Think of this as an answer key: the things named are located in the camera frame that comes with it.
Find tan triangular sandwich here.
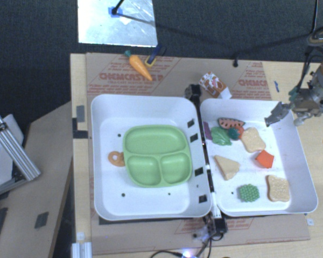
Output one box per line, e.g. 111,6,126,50
213,154,241,181

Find white plastic tray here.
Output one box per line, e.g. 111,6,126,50
90,93,213,222
199,98,319,218

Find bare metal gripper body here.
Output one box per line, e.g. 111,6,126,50
289,88,323,117

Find red watermelon slice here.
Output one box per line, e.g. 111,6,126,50
217,117,246,130

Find tan bread slice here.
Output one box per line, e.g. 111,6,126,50
240,127,266,154
265,174,291,203

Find red strawberry with green top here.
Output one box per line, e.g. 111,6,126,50
227,126,245,141

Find green round grapes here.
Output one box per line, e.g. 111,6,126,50
237,184,261,203

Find white and brown carton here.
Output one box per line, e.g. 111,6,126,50
198,71,233,100

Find green divided plate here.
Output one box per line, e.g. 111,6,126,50
122,124,193,189

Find purple flat piece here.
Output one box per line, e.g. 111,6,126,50
202,121,213,141

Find orange wedge block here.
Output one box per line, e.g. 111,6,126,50
255,149,275,169

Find green lettuce leaf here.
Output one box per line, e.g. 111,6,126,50
210,126,233,146

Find thin black and white rod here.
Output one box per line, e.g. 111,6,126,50
193,95,220,220

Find orange pretzel biscuit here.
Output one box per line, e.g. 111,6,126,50
107,150,126,168

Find brown cardboard board red print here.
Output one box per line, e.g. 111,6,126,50
85,52,312,255

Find orange carrot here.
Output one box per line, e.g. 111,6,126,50
123,49,153,82

